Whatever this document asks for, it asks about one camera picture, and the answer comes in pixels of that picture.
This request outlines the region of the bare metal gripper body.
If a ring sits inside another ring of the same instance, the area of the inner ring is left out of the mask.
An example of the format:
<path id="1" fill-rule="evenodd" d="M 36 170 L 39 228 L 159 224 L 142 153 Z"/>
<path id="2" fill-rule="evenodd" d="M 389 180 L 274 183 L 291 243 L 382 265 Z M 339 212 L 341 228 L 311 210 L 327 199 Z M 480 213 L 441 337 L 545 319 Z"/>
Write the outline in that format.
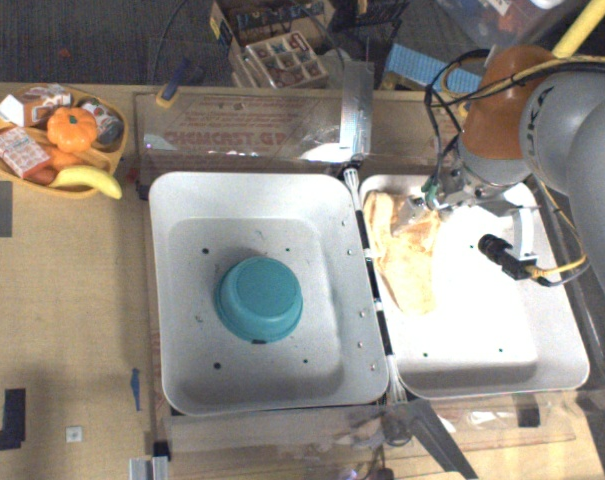
<path id="1" fill-rule="evenodd" d="M 439 212 L 487 203 L 501 194 L 501 186 L 486 183 L 466 167 L 441 168 L 425 182 L 426 206 Z"/>

